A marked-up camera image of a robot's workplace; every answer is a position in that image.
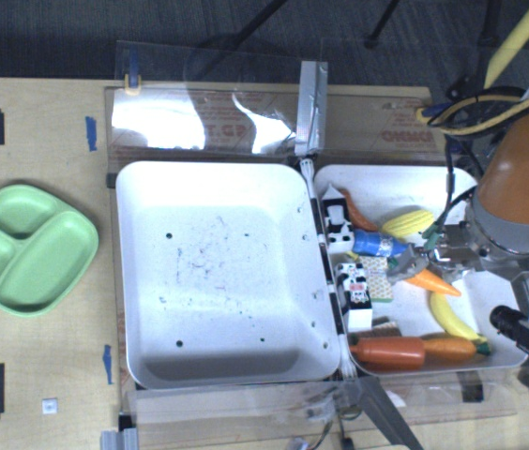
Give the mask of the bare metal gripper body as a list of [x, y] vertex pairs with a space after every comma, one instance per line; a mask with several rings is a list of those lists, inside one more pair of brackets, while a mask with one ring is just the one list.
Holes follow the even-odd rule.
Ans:
[[470, 221], [432, 224], [425, 231], [425, 249], [432, 270], [448, 283], [483, 270], [486, 236]]

